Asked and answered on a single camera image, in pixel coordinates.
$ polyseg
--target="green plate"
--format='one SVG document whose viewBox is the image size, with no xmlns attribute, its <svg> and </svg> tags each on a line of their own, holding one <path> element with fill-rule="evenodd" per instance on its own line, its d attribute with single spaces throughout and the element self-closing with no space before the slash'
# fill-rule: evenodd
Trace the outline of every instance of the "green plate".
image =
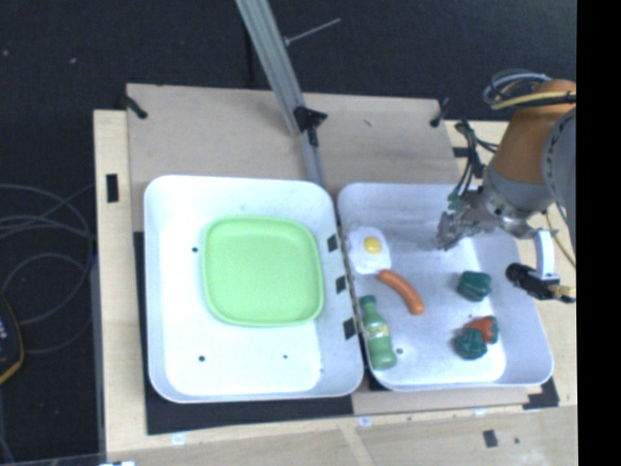
<svg viewBox="0 0 621 466">
<path fill-rule="evenodd" d="M 271 216 L 228 216 L 205 232 L 207 303 L 221 320 L 244 326 L 292 326 L 324 304 L 319 250 L 306 226 Z"/>
</svg>

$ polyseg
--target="black device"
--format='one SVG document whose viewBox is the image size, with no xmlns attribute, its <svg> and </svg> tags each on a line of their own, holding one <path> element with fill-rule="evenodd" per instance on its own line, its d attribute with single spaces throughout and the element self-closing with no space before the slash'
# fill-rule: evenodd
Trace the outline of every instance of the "black device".
<svg viewBox="0 0 621 466">
<path fill-rule="evenodd" d="M 11 306 L 0 291 L 0 384 L 8 380 L 23 362 L 23 344 Z"/>
</svg>

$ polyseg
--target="white tray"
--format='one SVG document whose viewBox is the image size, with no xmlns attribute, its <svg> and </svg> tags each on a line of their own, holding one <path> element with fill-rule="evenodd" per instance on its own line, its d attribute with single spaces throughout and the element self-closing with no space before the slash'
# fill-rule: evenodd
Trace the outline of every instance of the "white tray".
<svg viewBox="0 0 621 466">
<path fill-rule="evenodd" d="M 296 219 L 315 237 L 325 307 L 311 322 L 279 328 L 218 320 L 203 297 L 200 249 L 221 216 Z M 351 393 L 364 365 L 346 287 L 333 202 L 313 183 L 164 176 L 145 193 L 148 370 L 155 389 L 181 402 L 333 397 Z"/>
<path fill-rule="evenodd" d="M 398 364 L 374 375 L 400 391 L 543 383 L 553 360 L 535 301 L 505 277 L 506 267 L 519 262 L 514 239 L 495 231 L 464 239 L 449 251 L 436 247 L 438 222 L 452 189 L 443 184 L 355 183 L 339 195 L 343 235 L 362 225 L 379 228 L 390 248 L 391 269 L 411 282 L 426 306 L 423 315 L 414 316 L 375 275 L 352 269 L 355 294 L 376 297 L 397 351 Z M 492 277 L 492 291 L 481 302 L 456 290 L 467 270 Z M 498 343 L 477 360 L 462 359 L 451 339 L 472 318 L 488 315 L 498 320 Z"/>
</svg>

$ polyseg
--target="yellow cable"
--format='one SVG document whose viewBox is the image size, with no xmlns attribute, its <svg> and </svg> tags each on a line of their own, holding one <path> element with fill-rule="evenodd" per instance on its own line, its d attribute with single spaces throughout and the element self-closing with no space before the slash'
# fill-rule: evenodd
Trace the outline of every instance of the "yellow cable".
<svg viewBox="0 0 621 466">
<path fill-rule="evenodd" d="M 510 107 L 512 105 L 521 104 L 524 102 L 534 102 L 536 100 L 548 100 L 548 99 L 559 99 L 562 100 L 567 98 L 568 95 L 575 95 L 575 91 L 568 91 L 564 93 L 555 92 L 544 92 L 544 93 L 532 93 L 530 95 L 522 95 L 521 97 L 509 98 L 503 102 L 498 102 L 497 104 L 492 104 L 491 108 L 494 111 L 498 111 L 499 109 L 504 109 L 505 107 Z"/>
</svg>

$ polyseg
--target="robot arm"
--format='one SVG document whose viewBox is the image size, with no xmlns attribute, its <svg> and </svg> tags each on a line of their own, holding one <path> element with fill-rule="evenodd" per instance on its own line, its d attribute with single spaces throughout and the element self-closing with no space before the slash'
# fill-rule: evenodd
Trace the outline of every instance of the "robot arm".
<svg viewBox="0 0 621 466">
<path fill-rule="evenodd" d="M 549 231 L 532 228 L 528 219 L 550 205 L 563 207 L 575 253 L 575 90 L 573 82 L 545 78 L 532 94 L 501 98 L 496 105 L 518 109 L 485 168 L 483 184 L 462 193 L 438 226 L 438 245 L 445 250 L 497 227 L 535 240 L 537 269 L 511 265 L 507 277 L 540 299 L 573 300 L 558 292 L 559 279 L 551 272 Z"/>
</svg>

